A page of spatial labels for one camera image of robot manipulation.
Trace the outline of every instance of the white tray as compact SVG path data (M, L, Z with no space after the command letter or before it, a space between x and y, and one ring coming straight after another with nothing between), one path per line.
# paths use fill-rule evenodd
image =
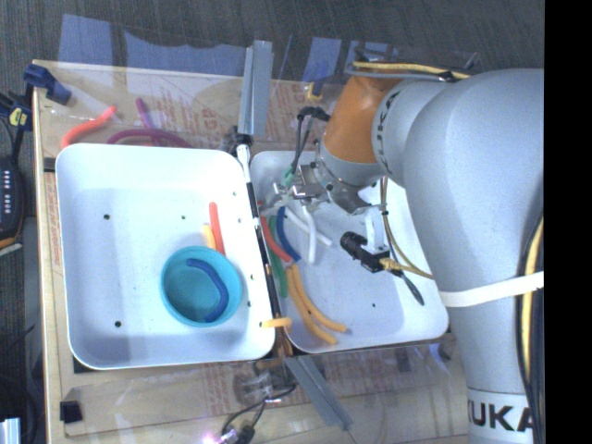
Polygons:
M251 360L273 346L264 269L239 162L224 152L80 143L56 160L68 339L95 369ZM217 327L180 323L160 274L176 250L205 245L214 201L240 272L239 311Z
M251 173L255 195L263 200L272 191L272 182L281 179L281 172L293 159L293 152L264 152L253 158ZM301 162L314 160L314 153L305 152ZM378 204L378 188L363 192L366 201ZM303 218L299 203L290 208ZM403 189L388 184L388 219L405 254L418 266L427 269L407 207ZM311 334L301 320L293 301L280 297L282 314L292 318L290 341L309 353L347 351L365 347L400 344L434 339L444 334L449 318L438 295L434 281L409 274L421 291L425 306L420 305L402 279L390 273L371 273L361 267L339 246L339 239L348 230L366 236L363 216L349 216L334 204L325 203L314 211L317 230L333 241L331 247L316 246L313 265L306 263L308 236L284 222L286 236L302 256L298 263L302 283L313 303L330 319L348 327L346 333L333 333L338 340L327 344Z

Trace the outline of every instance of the blue bowl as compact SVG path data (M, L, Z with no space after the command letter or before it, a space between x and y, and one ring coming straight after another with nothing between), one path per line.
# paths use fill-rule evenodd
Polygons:
M242 282L222 253L208 247L186 247L166 261L161 292L167 310L180 322L213 327L236 313Z

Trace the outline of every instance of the white strap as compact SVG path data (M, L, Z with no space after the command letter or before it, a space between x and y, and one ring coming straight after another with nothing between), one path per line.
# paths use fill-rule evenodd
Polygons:
M440 291L440 298L446 307L468 307L502 298L518 296L543 288L545 272L539 271L523 277L512 277L497 283L465 291Z

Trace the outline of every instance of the gray carpet floor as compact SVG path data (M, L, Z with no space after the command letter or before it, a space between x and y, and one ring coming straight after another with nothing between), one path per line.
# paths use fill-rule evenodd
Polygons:
M434 64L460 51L477 53L483 70L542 68L545 8L545 0L0 0L0 93L24 93L23 69L33 59L199 70L197 61L163 56L163 48L222 43L231 51L253 39L274 43L274 76L286 80L311 69L313 38L339 40L336 67L351 42L371 42L421 49ZM0 155L8 152L3 133ZM19 158L28 217L35 216L32 158L28 134ZM0 374L22 387L23 284L22 251L0 256ZM8 404L0 392L0 413L10 406L23 415L24 394L11 394Z

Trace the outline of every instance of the blue tube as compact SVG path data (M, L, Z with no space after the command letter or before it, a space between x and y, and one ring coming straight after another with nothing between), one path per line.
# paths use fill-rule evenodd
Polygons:
M290 243L288 242L288 239L286 238L286 232L284 232L284 218L286 218L285 213L286 213L286 207L282 205L277 210L277 221L276 221L277 239L279 240L279 243L281 243L281 246L284 249L284 251L289 256L292 257L292 260L294 260L294 262L298 262L302 259L302 257L290 245Z
M228 306L228 289L222 281L222 279L220 279L220 277L218 276L218 273L210 264L202 260L197 260L196 258L188 258L186 263L187 266L195 266L196 268L200 268L201 270L203 270L204 273L208 277L210 277L210 279L218 289L218 292L220 293L220 302L218 303L216 308L214 308L212 312L208 313L203 318L204 322L214 322L218 319L218 317L222 315L222 313L224 313L226 306Z

